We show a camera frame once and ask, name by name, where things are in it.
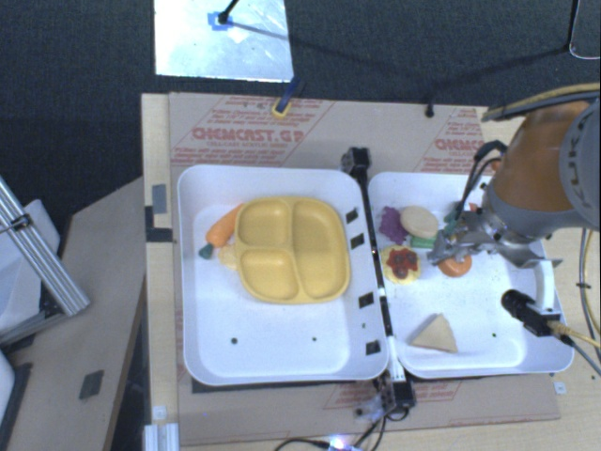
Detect brown cardboard board red print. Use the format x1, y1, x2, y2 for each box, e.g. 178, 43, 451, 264
167, 92, 562, 446

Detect tan bread wedge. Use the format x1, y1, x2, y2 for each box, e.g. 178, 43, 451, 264
407, 312, 459, 354

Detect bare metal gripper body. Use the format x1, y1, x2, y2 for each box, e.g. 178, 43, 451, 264
443, 210, 563, 270

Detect orange round toy food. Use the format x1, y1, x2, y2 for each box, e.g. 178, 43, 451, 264
437, 253, 473, 279

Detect orange carrot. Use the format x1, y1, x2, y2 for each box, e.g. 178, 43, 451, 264
198, 202, 246, 259

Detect black cylinder on white bracket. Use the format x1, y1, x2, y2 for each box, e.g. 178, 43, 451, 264
501, 258, 562, 338

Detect yellow divided plate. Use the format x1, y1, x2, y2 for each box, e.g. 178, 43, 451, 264
233, 195, 352, 306

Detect white plastic tray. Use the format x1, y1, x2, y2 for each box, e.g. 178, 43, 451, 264
177, 163, 391, 387
367, 171, 576, 380

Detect yellow and red pizza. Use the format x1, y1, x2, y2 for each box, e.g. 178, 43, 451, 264
380, 244, 421, 286

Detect purple grapes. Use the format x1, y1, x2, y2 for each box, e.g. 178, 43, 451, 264
378, 206, 408, 246

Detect pale yellow toy food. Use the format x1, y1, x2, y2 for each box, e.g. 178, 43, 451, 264
217, 243, 241, 272

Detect thin black and white rod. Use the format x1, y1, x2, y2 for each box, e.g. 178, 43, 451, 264
349, 165, 401, 385

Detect beige round biscuit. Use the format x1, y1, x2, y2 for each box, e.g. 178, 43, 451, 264
399, 205, 440, 241

